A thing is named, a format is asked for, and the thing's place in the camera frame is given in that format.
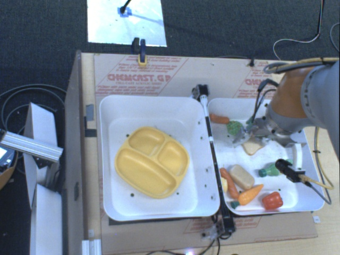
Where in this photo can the orange sausage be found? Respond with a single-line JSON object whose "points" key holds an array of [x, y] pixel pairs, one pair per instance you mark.
{"points": [[230, 183], [219, 118]]}

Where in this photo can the black cylinder on white bracket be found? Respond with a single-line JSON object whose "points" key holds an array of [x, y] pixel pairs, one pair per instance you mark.
{"points": [[288, 169]]}

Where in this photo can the green bottle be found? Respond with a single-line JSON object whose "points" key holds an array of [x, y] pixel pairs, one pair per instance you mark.
{"points": [[272, 170]]}

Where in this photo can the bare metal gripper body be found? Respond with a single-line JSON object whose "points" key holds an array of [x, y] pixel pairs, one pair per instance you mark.
{"points": [[268, 134]]}

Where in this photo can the beige bread slice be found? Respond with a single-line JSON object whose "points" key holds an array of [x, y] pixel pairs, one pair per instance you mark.
{"points": [[252, 148]]}

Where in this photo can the green broccoli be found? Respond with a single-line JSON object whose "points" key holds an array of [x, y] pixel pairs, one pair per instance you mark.
{"points": [[234, 127]]}

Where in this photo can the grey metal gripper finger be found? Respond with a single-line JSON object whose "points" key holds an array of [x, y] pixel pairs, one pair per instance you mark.
{"points": [[251, 129], [241, 137]]}

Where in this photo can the beige bread loaf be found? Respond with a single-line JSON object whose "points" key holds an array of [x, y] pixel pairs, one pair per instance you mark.
{"points": [[241, 177]]}

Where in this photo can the yellow divided plate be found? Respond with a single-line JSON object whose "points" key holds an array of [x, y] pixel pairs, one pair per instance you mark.
{"points": [[151, 163]]}

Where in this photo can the white plastic tray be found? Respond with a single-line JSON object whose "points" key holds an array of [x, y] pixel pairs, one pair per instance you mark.
{"points": [[156, 105], [273, 153]]}

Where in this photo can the brown cardboard board red print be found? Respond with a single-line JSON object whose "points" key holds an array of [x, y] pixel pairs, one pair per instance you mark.
{"points": [[164, 76]]}

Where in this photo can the red bell pepper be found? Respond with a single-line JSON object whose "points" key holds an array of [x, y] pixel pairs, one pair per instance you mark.
{"points": [[272, 200]]}

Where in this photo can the orange carrot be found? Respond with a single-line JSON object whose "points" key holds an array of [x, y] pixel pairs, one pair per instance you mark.
{"points": [[249, 195]]}

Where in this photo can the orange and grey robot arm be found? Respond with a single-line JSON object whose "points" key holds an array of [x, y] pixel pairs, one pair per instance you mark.
{"points": [[313, 94]]}

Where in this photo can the thin black and white rod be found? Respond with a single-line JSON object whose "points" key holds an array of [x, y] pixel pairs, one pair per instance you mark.
{"points": [[211, 139]]}

